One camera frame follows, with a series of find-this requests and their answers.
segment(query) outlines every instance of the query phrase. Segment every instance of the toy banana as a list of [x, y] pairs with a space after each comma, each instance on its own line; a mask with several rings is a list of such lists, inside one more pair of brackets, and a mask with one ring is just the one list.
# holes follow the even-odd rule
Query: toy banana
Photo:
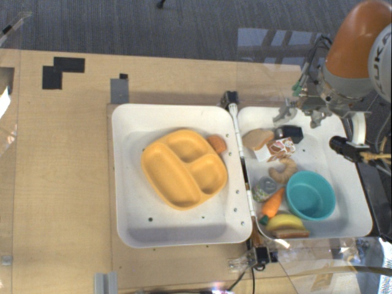
[[268, 231], [285, 229], [306, 230], [302, 220], [292, 214], [278, 214], [272, 217], [265, 228]]

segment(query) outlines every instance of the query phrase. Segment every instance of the wooden countertop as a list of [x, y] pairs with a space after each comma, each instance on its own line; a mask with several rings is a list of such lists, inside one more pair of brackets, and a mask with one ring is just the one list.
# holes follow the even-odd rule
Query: wooden countertop
[[[43, 90], [42, 67], [52, 66], [55, 56], [85, 58], [85, 72], [64, 73], [62, 90]], [[214, 105], [226, 90], [237, 90], [240, 100], [279, 100], [277, 92], [290, 92], [299, 67], [21, 51], [19, 72], [13, 293], [93, 293], [94, 274], [113, 270], [119, 271], [124, 293], [127, 288], [159, 288], [160, 284], [198, 288], [236, 279], [227, 271], [227, 259], [241, 254], [242, 244], [124, 247], [124, 253], [112, 254], [110, 79], [129, 75], [131, 102]], [[115, 266], [119, 257], [137, 265], [132, 271], [120, 271]], [[208, 265], [214, 263], [211, 273]], [[268, 265], [264, 273], [257, 273], [260, 277], [267, 279], [257, 293], [295, 293], [279, 264]], [[249, 293], [249, 278], [236, 293]]]

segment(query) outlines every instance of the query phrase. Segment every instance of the snack package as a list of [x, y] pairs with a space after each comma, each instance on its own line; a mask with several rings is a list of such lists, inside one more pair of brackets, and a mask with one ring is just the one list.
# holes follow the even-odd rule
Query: snack package
[[294, 142], [290, 137], [269, 141], [262, 148], [254, 151], [259, 162], [290, 157], [294, 152]]

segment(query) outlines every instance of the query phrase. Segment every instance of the yellow plate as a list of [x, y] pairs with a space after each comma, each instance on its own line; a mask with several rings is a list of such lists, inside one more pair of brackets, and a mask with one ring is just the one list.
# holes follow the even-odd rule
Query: yellow plate
[[202, 204], [227, 182], [222, 159], [193, 130], [177, 130], [147, 146], [141, 167], [164, 202], [178, 210]]

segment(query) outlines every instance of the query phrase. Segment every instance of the teal bowl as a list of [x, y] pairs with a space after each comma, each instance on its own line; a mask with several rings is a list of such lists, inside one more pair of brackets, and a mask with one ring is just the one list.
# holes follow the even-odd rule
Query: teal bowl
[[304, 220], [324, 220], [336, 205], [332, 186], [324, 177], [311, 171], [295, 173], [287, 183], [285, 197], [290, 211]]

